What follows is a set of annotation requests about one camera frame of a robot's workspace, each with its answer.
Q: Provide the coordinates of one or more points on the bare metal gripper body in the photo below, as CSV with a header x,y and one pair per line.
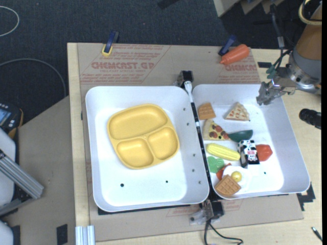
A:
x,y
301,79

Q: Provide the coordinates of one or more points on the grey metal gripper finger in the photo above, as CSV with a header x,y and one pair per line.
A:
x,y
270,94
261,96

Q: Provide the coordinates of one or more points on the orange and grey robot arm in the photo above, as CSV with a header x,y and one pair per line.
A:
x,y
307,42

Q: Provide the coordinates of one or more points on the dark green wedge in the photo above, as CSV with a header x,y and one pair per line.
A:
x,y
241,135

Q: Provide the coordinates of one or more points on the white plastic tray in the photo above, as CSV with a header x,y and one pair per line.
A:
x,y
278,142
143,190

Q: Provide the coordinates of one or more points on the orange waffle quarter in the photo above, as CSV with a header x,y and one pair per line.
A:
x,y
206,110
227,186

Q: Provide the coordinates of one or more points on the cow print milk carton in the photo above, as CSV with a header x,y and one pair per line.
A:
x,y
249,152

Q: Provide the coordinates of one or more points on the pizza slice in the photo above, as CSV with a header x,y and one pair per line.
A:
x,y
213,131

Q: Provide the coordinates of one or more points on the yellow corn cob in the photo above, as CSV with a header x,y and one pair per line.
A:
x,y
222,151

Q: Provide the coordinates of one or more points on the thin black and white rod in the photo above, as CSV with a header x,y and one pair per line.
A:
x,y
197,122

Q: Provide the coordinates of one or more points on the green lettuce leaf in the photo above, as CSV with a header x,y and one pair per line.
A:
x,y
214,163

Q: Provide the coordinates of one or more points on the white fried egg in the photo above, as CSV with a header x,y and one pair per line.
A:
x,y
236,176

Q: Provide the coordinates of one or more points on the brown cardboard board red print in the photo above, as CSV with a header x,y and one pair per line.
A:
x,y
143,60

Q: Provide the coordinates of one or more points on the yellow divided plate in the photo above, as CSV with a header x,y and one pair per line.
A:
x,y
139,121

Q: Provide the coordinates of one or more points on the black pen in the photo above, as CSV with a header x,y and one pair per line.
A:
x,y
316,233

